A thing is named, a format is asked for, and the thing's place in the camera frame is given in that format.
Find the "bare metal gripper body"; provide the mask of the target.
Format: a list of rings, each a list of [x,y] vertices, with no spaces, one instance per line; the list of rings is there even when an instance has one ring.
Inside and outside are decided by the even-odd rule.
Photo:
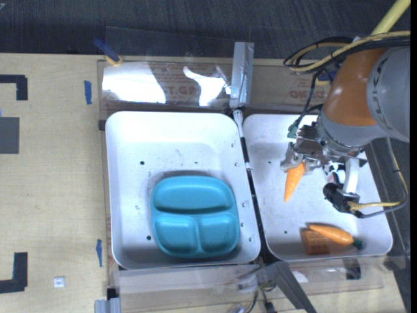
[[[304,125],[298,130],[294,150],[303,157],[320,159],[322,167],[331,162],[346,164],[349,160],[357,159],[359,166],[367,163],[362,157],[363,147],[343,145],[330,137],[321,124]]]

